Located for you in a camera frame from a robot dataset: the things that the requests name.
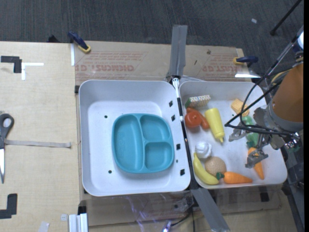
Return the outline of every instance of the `toy carrot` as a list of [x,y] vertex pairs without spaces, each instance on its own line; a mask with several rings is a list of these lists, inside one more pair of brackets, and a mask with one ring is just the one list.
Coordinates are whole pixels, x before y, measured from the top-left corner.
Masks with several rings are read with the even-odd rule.
[[[249,155],[251,152],[255,151],[255,150],[256,150],[256,148],[251,147],[251,148],[248,150],[248,155]],[[260,179],[261,179],[261,180],[264,180],[263,165],[262,165],[262,162],[261,162],[261,161],[255,164],[254,170],[257,172],[257,174],[259,175]]]
[[252,179],[236,172],[217,173],[217,179],[223,179],[226,184],[252,183]]

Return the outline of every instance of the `yellow bottle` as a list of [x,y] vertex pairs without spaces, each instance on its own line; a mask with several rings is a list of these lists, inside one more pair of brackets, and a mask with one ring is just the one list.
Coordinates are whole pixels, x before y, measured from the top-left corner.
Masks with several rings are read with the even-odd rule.
[[223,143],[223,137],[225,135],[221,116],[217,108],[211,108],[206,110],[205,118],[207,119],[211,132],[214,135],[215,139],[220,140]]

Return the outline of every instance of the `blue clamp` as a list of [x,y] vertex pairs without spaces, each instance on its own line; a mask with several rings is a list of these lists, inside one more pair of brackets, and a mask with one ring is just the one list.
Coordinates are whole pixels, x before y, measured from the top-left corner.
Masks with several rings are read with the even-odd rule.
[[77,33],[69,31],[68,36],[78,44],[78,48],[81,49],[83,52],[85,53],[90,52],[91,47],[87,45],[85,41]]

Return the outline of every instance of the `blue divided plate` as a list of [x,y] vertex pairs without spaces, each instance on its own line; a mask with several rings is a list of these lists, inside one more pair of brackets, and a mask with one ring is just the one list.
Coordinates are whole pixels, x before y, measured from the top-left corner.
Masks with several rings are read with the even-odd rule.
[[146,174],[163,171],[174,161],[169,125],[156,115],[122,115],[112,127],[112,152],[118,167],[126,172]]

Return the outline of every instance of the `scissors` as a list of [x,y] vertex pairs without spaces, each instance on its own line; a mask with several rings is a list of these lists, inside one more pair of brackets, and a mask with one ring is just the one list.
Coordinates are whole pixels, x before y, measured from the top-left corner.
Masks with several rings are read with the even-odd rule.
[[4,183],[4,146],[5,138],[14,125],[14,119],[9,114],[0,115],[0,171],[1,182]]

